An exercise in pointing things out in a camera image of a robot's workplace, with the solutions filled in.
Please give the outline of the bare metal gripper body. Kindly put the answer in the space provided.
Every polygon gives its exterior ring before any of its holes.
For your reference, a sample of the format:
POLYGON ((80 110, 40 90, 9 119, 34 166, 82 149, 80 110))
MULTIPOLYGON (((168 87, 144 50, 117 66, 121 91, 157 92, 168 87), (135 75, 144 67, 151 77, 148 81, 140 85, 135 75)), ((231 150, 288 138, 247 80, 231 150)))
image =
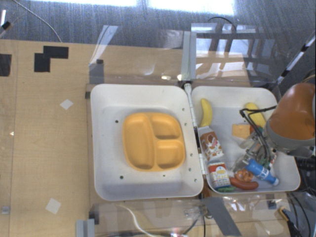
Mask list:
POLYGON ((268 160, 268 151, 256 132, 252 132, 243 140, 243 149, 245 149, 245 153, 252 154, 254 160, 268 160))

